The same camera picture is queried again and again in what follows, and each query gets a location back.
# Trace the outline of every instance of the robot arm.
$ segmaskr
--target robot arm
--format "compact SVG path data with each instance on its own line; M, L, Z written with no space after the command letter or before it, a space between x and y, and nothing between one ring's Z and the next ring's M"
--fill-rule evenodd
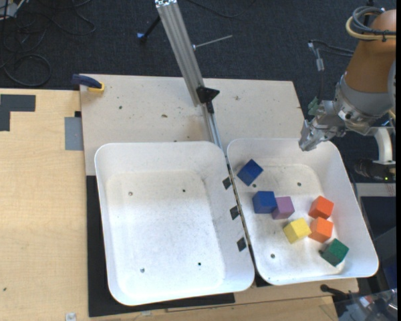
M370 27L358 21L365 14L377 15ZM348 19L346 29L360 41L336 85L334 99L315 99L309 104L309 114L314 117L303 123L299 140L303 151L313 150L320 142L335 136L342 137L347 130L379 139L377 127L373 127L375 121L386 113L395 118L396 9L360 7Z

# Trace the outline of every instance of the orange cube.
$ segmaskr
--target orange cube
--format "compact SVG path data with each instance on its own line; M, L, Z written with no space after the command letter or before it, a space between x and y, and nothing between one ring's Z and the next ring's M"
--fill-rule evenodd
M310 217L316 219L317 217L323 217L328 219L333 211L334 202L326 199L324 196L318 196L311 204L309 213Z
M329 238L331 238L331 233L333 232L334 223L330 220L324 219L323 217L317 217L310 223L311 234L309 238L324 243Z

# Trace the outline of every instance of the purple cube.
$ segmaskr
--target purple cube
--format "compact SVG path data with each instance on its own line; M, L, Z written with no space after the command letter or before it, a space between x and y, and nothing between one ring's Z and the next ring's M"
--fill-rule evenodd
M294 205L290 196L275 198L277 207L272 212L274 219L288 219L294 213Z
M238 172L237 176L246 184L250 185L254 180L263 172L263 168L260 167L253 159L250 159L247 164Z
M273 191L257 191L253 196L254 212L260 214L272 213L277 207Z

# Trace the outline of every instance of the yellow cube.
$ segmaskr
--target yellow cube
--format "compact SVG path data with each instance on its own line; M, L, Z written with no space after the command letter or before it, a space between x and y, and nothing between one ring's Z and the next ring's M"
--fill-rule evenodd
M312 233L306 220L302 217L288 223L283 228L283 231L290 243L294 243L297 240L303 239L304 237L307 237L309 234Z

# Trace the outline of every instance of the green cube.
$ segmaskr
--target green cube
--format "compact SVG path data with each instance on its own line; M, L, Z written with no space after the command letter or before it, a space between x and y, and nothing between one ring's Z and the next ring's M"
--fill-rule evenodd
M349 247L340 242L337 239L334 239L325 249L325 251L321 251L321 257L328 261L333 266L337 266L337 264L341 263L345 258L346 254L349 251Z

